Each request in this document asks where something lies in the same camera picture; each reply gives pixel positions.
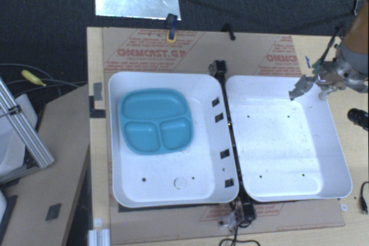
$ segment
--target blue divided plate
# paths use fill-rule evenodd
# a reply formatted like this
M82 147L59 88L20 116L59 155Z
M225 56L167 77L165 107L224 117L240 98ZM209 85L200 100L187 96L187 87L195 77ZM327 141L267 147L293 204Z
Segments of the blue divided plate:
M126 94L119 104L127 146L138 154L165 154L185 149L193 124L185 97L173 89L143 89Z

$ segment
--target circular mark on tray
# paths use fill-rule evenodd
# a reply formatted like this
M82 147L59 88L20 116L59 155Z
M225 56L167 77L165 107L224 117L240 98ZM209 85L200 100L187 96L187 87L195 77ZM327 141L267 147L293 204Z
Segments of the circular mark on tray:
M179 178L174 180L174 186L177 189L182 190L187 186L187 181L184 178L179 177Z

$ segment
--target white container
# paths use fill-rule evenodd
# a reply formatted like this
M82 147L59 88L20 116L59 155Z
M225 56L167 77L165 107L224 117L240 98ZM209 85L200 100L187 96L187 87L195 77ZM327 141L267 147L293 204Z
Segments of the white container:
M124 95L140 89L170 88L187 100L193 140L185 150L142 155L128 148L119 127ZM239 185L220 84L209 75L121 72L109 81L113 192L126 207L224 203ZM213 107L213 101L220 103ZM223 120L215 116L223 114ZM229 155L221 157L221 152Z
M313 87L295 101L297 78L234 76L227 95L246 192L261 202L342 198L351 178L327 101ZM119 126L129 92L170 88L186 98L193 140L181 152L130 150ZM202 74L121 72L109 81L113 192L126 207L224 203L239 191L224 100L218 81ZM216 122L215 117L223 114Z

